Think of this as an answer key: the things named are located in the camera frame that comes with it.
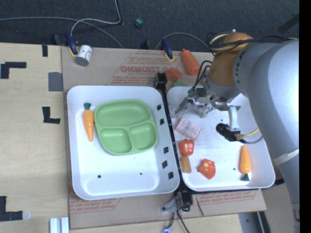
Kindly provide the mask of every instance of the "cardboard box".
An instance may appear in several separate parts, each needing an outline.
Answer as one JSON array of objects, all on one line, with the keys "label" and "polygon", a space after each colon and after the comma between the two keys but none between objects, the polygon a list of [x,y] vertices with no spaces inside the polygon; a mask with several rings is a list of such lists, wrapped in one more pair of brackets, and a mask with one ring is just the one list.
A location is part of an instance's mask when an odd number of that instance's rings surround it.
[{"label": "cardboard box", "polygon": [[[76,85],[149,85],[155,74],[177,68],[180,81],[192,85],[195,76],[187,74],[181,52],[174,51],[175,61],[169,63],[163,51],[99,49],[94,48],[90,63],[86,67],[77,65],[67,47],[62,47],[65,132],[69,185],[70,228],[88,228],[117,224],[129,224],[169,220],[170,214],[161,213],[161,205],[173,198],[173,193],[147,195],[107,200],[83,200],[72,189],[71,163],[68,132],[66,96]],[[210,53],[193,53],[198,62],[212,60]],[[202,217],[265,210],[260,189],[213,192],[193,195],[193,205],[183,217]]]}]

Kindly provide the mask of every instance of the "table surface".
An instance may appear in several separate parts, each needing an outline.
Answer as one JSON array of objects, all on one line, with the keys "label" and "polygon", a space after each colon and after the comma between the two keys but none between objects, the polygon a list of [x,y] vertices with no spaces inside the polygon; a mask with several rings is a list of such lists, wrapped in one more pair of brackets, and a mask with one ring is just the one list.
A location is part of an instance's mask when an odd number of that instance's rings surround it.
[{"label": "table surface", "polygon": [[[69,216],[63,92],[49,92],[48,73],[62,72],[61,47],[0,43],[0,63],[27,62],[0,79],[0,196],[6,211],[29,211],[30,219],[1,222],[0,232],[48,232],[49,219]],[[42,107],[60,124],[43,123]],[[239,216],[209,216],[184,220],[191,233],[241,233]],[[71,230],[73,233],[161,232],[168,222],[150,222]],[[185,232],[180,220],[173,232]]]}]

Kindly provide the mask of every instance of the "black fabric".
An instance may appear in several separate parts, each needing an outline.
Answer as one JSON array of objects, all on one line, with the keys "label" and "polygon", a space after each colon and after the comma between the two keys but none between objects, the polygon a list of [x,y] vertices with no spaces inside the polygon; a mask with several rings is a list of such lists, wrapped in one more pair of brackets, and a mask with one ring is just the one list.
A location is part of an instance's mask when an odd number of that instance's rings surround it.
[{"label": "black fabric", "polygon": [[[252,37],[281,35],[299,37],[299,0],[118,0],[123,24],[100,26],[114,36],[124,48],[139,49],[149,39],[150,49],[174,32],[192,34],[206,41],[208,33],[235,29]],[[1,0],[0,18],[70,17],[117,21],[114,0]],[[137,18],[142,27],[135,27]],[[57,33],[66,42],[73,21],[14,20],[0,21],[0,42],[52,43]],[[78,44],[120,48],[106,34],[79,24],[73,37]],[[207,51],[199,41],[174,35],[167,39],[173,50]]]}]

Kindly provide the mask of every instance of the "toy carrot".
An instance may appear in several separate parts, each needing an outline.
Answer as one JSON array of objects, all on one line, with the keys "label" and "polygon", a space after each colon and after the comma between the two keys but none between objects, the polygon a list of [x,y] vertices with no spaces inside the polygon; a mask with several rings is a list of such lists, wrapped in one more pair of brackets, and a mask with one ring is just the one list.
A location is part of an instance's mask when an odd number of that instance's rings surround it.
[{"label": "toy carrot", "polygon": [[241,149],[241,158],[240,158],[240,171],[244,174],[242,177],[243,181],[249,181],[248,173],[251,171],[251,160],[245,145]]},{"label": "toy carrot", "polygon": [[87,133],[89,141],[93,141],[94,136],[94,112],[90,110],[91,104],[85,103],[83,112],[83,124]]}]

